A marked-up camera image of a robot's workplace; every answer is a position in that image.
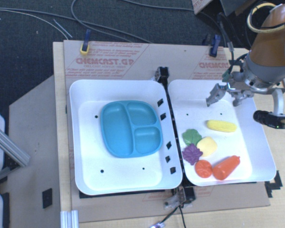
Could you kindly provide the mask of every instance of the blue plate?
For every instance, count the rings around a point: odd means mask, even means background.
[[[120,158],[153,154],[162,145],[162,128],[155,110],[142,101],[115,101],[100,116],[108,151]]]

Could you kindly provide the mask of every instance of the black fabric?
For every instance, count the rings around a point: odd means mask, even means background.
[[[73,0],[0,0],[1,8],[18,8],[38,10],[71,17]],[[155,6],[179,7],[192,9],[191,0],[132,0]],[[270,0],[276,4],[285,0]],[[76,15],[85,21],[109,26],[135,34],[152,43],[201,45],[207,34],[213,38],[220,34],[212,20],[202,13],[197,16],[189,11],[171,11],[145,8],[118,0],[79,0],[75,4]],[[219,0],[213,0],[204,10],[216,20],[216,15],[223,12]],[[246,15],[230,15],[237,35],[245,46]],[[84,40],[86,28],[78,22],[33,14],[54,25],[55,19],[71,34],[73,40]],[[227,23],[225,28],[235,47],[242,47],[233,36],[233,31]],[[132,42],[139,39],[125,37]],[[0,113],[53,75],[52,43],[65,38],[49,24],[22,14],[0,11]],[[92,32],[91,40],[123,41],[98,32]]]

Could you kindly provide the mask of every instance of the orange toy carrot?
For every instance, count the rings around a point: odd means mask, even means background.
[[[200,160],[195,163],[195,171],[201,178],[207,178],[212,175],[212,166],[209,161]]]
[[[213,168],[213,175],[218,180],[227,178],[240,164],[239,156],[232,155]]]

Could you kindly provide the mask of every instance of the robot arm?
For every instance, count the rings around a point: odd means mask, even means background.
[[[273,7],[261,28],[252,25],[252,15],[261,7]],[[263,3],[254,7],[248,18],[248,27],[258,33],[251,50],[239,57],[223,74],[222,82],[216,84],[206,99],[207,106],[220,100],[226,92],[235,98],[233,105],[253,97],[254,94],[272,95],[274,111],[256,111],[254,119],[276,129],[285,129],[283,114],[285,88],[275,87],[285,78],[285,4]],[[232,71],[235,63],[241,62],[240,71]]]

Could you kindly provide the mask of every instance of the table surface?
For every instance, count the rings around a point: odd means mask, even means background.
[[[71,211],[71,187],[68,156],[67,116],[66,112],[66,86],[64,68],[64,46],[62,42],[54,42],[54,76],[57,115],[57,141],[60,183],[61,211]],[[254,100],[258,109],[272,111],[273,100],[269,95],[255,95]],[[199,212],[184,214],[187,227],[267,227],[285,228],[285,130],[276,130],[264,126],[264,131],[271,148],[276,168],[282,180],[282,188],[273,191],[270,206],[260,208],[234,209],[214,212]],[[163,219],[163,216],[120,219],[99,222],[80,223],[80,228],[147,228]],[[171,216],[166,227],[183,227],[179,213]]]

